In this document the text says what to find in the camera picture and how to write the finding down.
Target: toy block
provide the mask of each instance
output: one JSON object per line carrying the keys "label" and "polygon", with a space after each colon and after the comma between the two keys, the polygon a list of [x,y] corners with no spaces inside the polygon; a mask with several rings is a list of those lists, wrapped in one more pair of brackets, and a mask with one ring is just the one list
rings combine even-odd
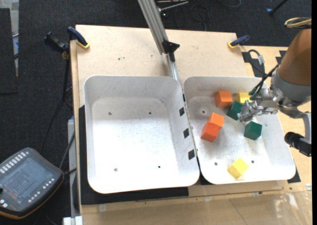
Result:
{"label": "toy block", "polygon": [[212,113],[208,119],[208,123],[212,123],[219,127],[219,130],[222,129],[224,123],[224,116],[217,113]]}
{"label": "toy block", "polygon": [[206,123],[201,134],[201,138],[213,142],[219,133],[219,127],[213,123]]}
{"label": "toy block", "polygon": [[235,179],[238,179],[248,168],[244,160],[238,158],[227,170]]}
{"label": "toy block", "polygon": [[231,105],[233,102],[230,91],[218,91],[214,96],[216,106],[225,108]]}
{"label": "toy block", "polygon": [[262,125],[255,123],[253,121],[250,121],[244,129],[244,137],[247,137],[252,140],[256,140],[261,136],[262,132]]}
{"label": "toy block", "polygon": [[242,104],[237,102],[237,101],[233,101],[233,103],[231,104],[231,106],[229,107],[229,110],[227,112],[227,116],[231,117],[234,120],[238,120],[238,114],[241,112],[241,108],[242,108]]}
{"label": "toy block", "polygon": [[234,100],[238,103],[244,104],[246,100],[250,100],[250,96],[248,93],[240,92],[234,96]]}

